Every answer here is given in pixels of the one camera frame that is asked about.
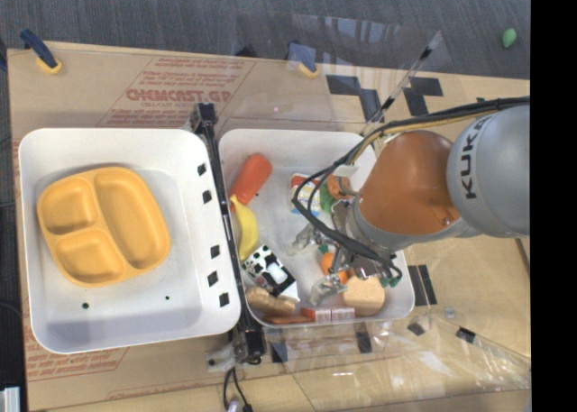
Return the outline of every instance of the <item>yellow banana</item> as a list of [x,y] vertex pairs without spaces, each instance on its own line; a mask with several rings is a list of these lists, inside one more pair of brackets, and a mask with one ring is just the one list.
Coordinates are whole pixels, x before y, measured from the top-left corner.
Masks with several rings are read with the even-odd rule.
[[238,246],[238,254],[241,261],[245,261],[259,246],[259,226],[252,210],[242,204],[236,195],[231,196],[231,202],[234,204],[234,212],[241,226],[241,244]]

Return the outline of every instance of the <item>white plastic tray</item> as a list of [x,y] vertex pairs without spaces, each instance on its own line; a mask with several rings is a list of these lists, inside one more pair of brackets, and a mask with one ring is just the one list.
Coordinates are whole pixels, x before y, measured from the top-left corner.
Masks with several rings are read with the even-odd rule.
[[[240,299],[208,154],[197,136],[184,130],[41,129],[23,138],[19,159],[32,331],[42,346],[86,352],[221,334],[236,324]],[[36,202],[51,182],[110,165],[144,178],[172,245],[154,270],[84,288],[56,267]],[[207,203],[205,192],[212,198]]]
[[[301,304],[306,304],[311,286],[324,274],[319,266],[318,252],[305,252],[288,256],[286,251],[296,235],[307,225],[301,214],[291,213],[290,178],[294,173],[313,175],[331,165],[362,139],[355,133],[311,132],[294,130],[235,129],[225,133],[219,143],[221,165],[226,188],[230,191],[246,159],[259,152],[272,164],[272,173],[264,186],[249,203],[259,225],[260,245],[267,244],[287,267],[298,283]],[[351,177],[353,189],[359,189],[369,176],[376,156],[369,148],[355,162],[357,172]],[[329,226],[330,215],[322,212],[319,218]],[[235,226],[237,243],[239,227]],[[395,288],[386,288],[386,301],[382,310],[372,317],[358,317],[355,321],[397,319],[408,315],[415,305],[413,290],[403,252],[397,253],[395,264],[403,272],[403,279]],[[243,272],[246,288],[254,285]],[[321,307],[343,306],[342,296],[326,301]],[[252,311],[263,325],[262,315]]]

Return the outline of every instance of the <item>gray carpet floor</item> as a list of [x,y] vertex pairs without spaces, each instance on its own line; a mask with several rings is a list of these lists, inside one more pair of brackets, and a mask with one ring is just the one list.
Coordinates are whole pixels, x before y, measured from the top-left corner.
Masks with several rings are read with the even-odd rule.
[[[531,0],[0,0],[0,37],[283,59],[289,41],[318,62],[407,68],[435,32],[448,61],[425,69],[530,78]],[[515,29],[510,48],[503,32]],[[12,187],[9,96],[0,73],[0,389],[19,376],[22,334]]]

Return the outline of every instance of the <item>yellow divided plate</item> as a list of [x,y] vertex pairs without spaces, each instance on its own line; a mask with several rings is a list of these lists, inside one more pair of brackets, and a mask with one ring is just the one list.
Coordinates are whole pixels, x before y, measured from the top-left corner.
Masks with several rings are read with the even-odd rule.
[[159,205],[130,169],[93,169],[55,181],[42,191],[36,210],[52,258],[80,286],[138,276],[169,254]]

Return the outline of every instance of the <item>brown paper protective sheet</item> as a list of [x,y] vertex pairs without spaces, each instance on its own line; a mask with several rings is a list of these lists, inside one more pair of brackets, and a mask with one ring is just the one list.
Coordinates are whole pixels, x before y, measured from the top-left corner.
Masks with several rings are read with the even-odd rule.
[[[359,132],[365,125],[359,97],[331,95],[323,77],[357,77],[363,88],[377,90],[382,102],[406,72],[319,65],[321,75],[310,79],[294,64],[282,60],[47,44],[63,65],[55,76],[37,66],[32,51],[8,51],[17,196],[18,144],[38,128],[182,128],[194,103],[204,101],[215,103],[218,135],[237,127]],[[444,91],[443,96],[427,97],[430,112],[475,102],[480,97],[529,95],[529,84],[523,80],[432,73],[419,76],[438,78]],[[408,116],[407,103],[400,96],[390,108],[388,120]],[[465,125],[436,130],[454,139]],[[23,251],[18,200],[18,241]],[[416,308],[415,314],[426,310],[444,317],[444,309],[450,307],[456,318],[452,322],[530,357],[527,261],[517,243],[503,241],[481,237],[467,243],[450,241],[409,248],[408,264],[428,266],[438,300],[434,307]],[[523,244],[528,256],[528,241]],[[30,410],[81,404],[85,406],[78,410],[185,410],[189,401],[197,404],[193,410],[220,409],[224,374],[209,372],[205,356],[226,344],[225,334],[69,356],[47,352],[35,341],[30,327],[22,252],[20,263]],[[378,363],[370,368],[371,362]],[[372,371],[387,362],[390,360],[368,361],[358,355],[353,358],[353,368],[363,372],[366,364],[366,369]],[[243,378],[245,393],[259,398],[253,402],[267,404],[268,410],[328,410],[344,403],[348,407],[367,407],[415,399],[415,391],[407,385],[406,394],[397,390],[397,396],[383,396],[369,389],[374,395],[372,402],[356,400],[356,392],[343,392],[341,382],[327,380],[333,378],[328,371],[290,372],[289,367],[270,359],[261,366],[249,366]],[[357,379],[361,382],[357,388],[369,385],[369,377],[358,374]],[[458,388],[451,387],[447,392],[458,394]],[[349,393],[350,398],[339,403],[339,395]]]

